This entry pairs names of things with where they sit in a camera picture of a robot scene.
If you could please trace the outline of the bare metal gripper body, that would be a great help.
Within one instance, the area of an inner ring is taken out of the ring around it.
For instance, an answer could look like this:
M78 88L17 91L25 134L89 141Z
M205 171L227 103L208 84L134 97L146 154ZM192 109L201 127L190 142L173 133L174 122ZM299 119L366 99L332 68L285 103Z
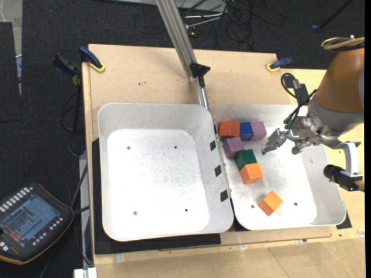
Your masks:
M308 116L298 116L286 125L286 136L294 142L294 148L326 145L337 148L340 144L338 132L325 126L319 119Z

